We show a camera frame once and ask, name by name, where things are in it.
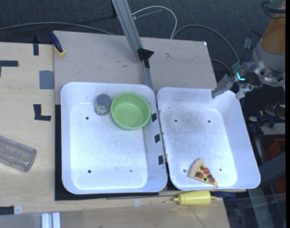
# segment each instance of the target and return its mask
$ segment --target yellow bottle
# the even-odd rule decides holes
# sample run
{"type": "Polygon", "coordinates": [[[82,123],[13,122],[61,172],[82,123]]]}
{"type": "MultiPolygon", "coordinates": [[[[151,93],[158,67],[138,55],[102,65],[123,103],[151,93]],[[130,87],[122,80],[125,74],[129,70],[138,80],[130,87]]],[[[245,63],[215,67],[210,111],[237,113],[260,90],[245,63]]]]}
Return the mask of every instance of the yellow bottle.
{"type": "Polygon", "coordinates": [[[211,193],[208,190],[179,193],[174,201],[181,205],[208,205],[211,203],[211,193]]]}

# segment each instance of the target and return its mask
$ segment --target gray tape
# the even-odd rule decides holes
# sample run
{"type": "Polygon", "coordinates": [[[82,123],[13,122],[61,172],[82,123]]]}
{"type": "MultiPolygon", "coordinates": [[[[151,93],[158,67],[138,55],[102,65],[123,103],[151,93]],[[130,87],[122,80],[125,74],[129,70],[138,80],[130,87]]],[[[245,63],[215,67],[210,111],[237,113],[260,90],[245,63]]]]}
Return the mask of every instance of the gray tape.
{"type": "Polygon", "coordinates": [[[54,72],[48,70],[39,72],[39,88],[54,89],[54,72]]]}

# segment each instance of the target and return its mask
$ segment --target clear plastic container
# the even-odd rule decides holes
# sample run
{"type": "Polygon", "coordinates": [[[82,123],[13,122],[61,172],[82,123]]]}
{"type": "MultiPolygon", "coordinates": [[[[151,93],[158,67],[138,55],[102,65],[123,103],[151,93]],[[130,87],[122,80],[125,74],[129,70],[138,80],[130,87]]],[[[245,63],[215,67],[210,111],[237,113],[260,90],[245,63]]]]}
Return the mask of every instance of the clear plastic container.
{"type": "Polygon", "coordinates": [[[35,157],[35,149],[0,136],[0,163],[27,172],[35,157]]]}

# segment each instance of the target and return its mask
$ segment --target metal pole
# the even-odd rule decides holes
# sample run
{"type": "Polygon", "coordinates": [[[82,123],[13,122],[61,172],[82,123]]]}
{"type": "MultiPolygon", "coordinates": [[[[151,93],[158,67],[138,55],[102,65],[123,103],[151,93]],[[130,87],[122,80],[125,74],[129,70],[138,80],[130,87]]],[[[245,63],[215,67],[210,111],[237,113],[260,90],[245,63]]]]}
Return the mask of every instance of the metal pole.
{"type": "MultiPolygon", "coordinates": [[[[127,0],[111,0],[120,20],[126,39],[136,58],[140,60],[138,50],[143,48],[139,33],[135,26],[135,21],[132,17],[127,0]]],[[[142,60],[143,81],[144,84],[153,88],[150,76],[150,69],[145,65],[145,60],[142,60]]]]}

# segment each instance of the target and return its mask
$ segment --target pizza slice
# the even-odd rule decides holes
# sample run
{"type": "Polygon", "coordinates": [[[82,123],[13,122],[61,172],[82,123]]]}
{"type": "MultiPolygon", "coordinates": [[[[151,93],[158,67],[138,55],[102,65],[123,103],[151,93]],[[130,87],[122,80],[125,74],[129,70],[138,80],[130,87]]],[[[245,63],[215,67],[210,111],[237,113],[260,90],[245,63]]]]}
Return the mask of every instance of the pizza slice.
{"type": "Polygon", "coordinates": [[[196,179],[198,181],[202,181],[205,183],[212,184],[214,186],[218,186],[215,178],[211,174],[210,169],[206,167],[202,158],[197,159],[191,166],[188,177],[196,179]]]}

